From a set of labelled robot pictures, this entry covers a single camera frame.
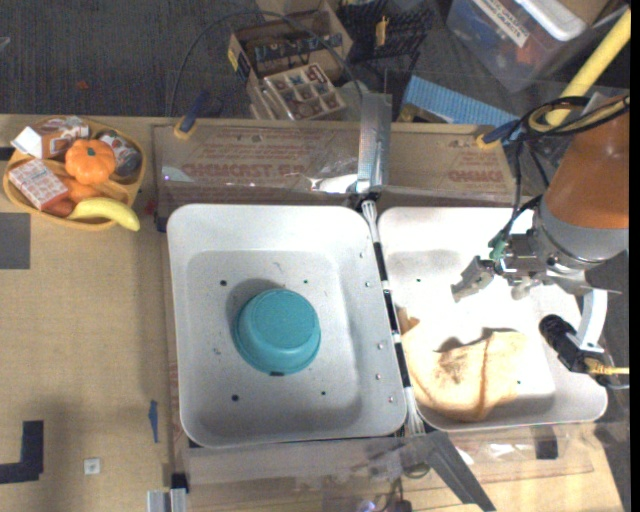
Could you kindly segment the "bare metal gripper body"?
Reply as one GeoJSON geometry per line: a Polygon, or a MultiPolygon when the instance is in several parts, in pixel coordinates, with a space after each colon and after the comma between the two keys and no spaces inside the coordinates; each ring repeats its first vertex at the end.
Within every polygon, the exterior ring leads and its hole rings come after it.
{"type": "Polygon", "coordinates": [[[510,286],[550,285],[547,257],[539,251],[536,230],[507,233],[501,230],[493,238],[493,267],[510,286]]]}

